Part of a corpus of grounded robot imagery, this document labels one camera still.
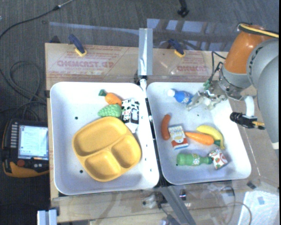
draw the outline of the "yellow plate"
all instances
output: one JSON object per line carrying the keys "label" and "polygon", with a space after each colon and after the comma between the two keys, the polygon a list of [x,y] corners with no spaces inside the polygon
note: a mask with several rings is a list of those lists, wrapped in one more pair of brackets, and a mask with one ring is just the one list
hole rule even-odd
{"label": "yellow plate", "polygon": [[133,134],[114,117],[103,117],[81,128],[73,136],[72,147],[88,174],[102,182],[121,176],[141,158]]}

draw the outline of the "device screen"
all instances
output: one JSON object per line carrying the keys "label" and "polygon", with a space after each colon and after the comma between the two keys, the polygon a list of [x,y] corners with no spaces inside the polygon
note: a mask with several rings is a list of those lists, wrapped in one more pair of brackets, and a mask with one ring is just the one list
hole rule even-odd
{"label": "device screen", "polygon": [[49,159],[48,128],[20,125],[18,158]]}

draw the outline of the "sausage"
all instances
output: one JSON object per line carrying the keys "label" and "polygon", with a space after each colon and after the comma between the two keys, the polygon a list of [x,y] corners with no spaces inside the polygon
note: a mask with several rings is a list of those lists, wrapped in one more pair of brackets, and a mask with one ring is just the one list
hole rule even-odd
{"label": "sausage", "polygon": [[166,114],[161,122],[161,135],[164,140],[169,140],[170,138],[170,133],[168,130],[170,118],[171,116],[169,114]]}

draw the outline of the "yellow toy banana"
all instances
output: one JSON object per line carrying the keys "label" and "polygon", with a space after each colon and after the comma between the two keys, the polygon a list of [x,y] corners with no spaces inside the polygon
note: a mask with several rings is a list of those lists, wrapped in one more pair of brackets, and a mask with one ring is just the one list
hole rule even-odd
{"label": "yellow toy banana", "polygon": [[220,145],[220,149],[225,149],[223,135],[214,127],[209,125],[200,125],[197,127],[197,131],[212,136],[214,139],[214,143],[216,145]]}

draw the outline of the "green toy vegetable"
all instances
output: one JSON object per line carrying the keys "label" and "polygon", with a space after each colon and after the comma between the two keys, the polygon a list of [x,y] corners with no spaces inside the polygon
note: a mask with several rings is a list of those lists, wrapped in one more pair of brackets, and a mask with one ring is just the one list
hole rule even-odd
{"label": "green toy vegetable", "polygon": [[122,107],[119,104],[110,104],[104,108],[102,108],[98,115],[100,117],[116,117],[119,118],[122,115]]}

